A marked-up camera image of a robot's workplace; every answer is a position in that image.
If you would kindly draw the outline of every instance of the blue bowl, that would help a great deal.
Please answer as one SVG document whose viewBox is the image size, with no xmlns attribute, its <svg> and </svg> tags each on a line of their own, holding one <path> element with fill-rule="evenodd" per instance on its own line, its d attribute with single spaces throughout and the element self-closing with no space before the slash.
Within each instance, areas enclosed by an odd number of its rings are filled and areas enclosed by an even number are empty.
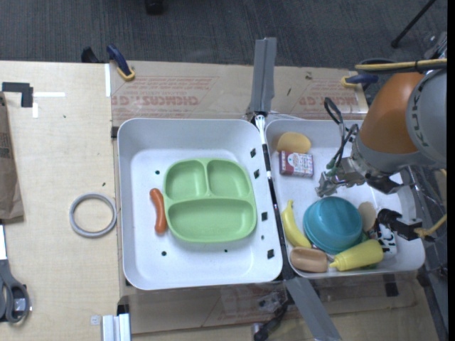
<svg viewBox="0 0 455 341">
<path fill-rule="evenodd" d="M 319 249 L 337 254 L 361 243 L 362 218 L 347 200 L 324 197 L 306 209 L 304 231 Z"/>
</svg>

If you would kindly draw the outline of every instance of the green plate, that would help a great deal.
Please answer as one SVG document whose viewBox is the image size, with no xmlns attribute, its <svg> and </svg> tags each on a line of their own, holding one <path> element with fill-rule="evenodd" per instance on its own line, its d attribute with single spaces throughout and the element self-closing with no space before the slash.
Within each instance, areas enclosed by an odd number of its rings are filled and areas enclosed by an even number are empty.
<svg viewBox="0 0 455 341">
<path fill-rule="evenodd" d="M 166 171 L 163 197 L 169 229 L 188 242 L 238 240 L 256 226 L 250 177 L 228 159 L 175 162 Z"/>
</svg>

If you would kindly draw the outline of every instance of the toy banana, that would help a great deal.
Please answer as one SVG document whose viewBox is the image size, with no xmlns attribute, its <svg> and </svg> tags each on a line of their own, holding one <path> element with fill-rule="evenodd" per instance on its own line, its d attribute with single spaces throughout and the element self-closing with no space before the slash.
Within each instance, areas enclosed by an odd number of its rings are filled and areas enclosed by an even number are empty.
<svg viewBox="0 0 455 341">
<path fill-rule="evenodd" d="M 292 212 L 293 200 L 287 201 L 287 206 L 282 212 L 282 222 L 284 228 L 284 235 L 287 240 L 295 247 L 311 248 L 310 241 L 299 230 L 294 220 L 294 213 Z"/>
</svg>

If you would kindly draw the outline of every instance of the wooden table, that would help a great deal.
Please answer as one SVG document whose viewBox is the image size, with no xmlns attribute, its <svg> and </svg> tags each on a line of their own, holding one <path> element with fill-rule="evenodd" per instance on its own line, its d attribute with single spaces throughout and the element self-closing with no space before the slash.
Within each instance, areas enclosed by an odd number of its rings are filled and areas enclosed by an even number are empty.
<svg viewBox="0 0 455 341">
<path fill-rule="evenodd" d="M 120 297 L 117 229 L 88 239 L 71 228 L 68 210 L 88 192 L 115 199 L 112 114 L 105 65 L 3 61 L 2 82 L 28 82 L 38 117 L 5 92 L 25 216 L 5 225 L 14 276 L 27 285 L 33 311 L 21 325 L 0 323 L 3 340 L 101 340 L 100 318 Z M 55 93 L 64 97 L 51 97 Z M 96 230 L 110 212 L 95 201 L 77 209 Z M 423 289 L 409 282 L 406 307 L 371 312 L 329 310 L 344 340 L 436 340 Z M 134 335 L 138 340 L 251 340 L 251 325 Z M 286 320 L 270 340 L 312 340 L 304 320 Z"/>
</svg>

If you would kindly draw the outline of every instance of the scissors handle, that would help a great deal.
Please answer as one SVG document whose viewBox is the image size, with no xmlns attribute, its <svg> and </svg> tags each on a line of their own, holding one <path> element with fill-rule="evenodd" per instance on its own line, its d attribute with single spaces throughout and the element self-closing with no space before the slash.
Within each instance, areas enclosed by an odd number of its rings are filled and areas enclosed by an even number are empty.
<svg viewBox="0 0 455 341">
<path fill-rule="evenodd" d="M 24 311 L 14 310 L 15 298 L 25 299 Z M 5 315 L 9 322 L 17 323 L 28 315 L 29 310 L 30 298 L 26 287 L 12 276 L 8 260 L 0 260 L 0 318 Z"/>
</svg>

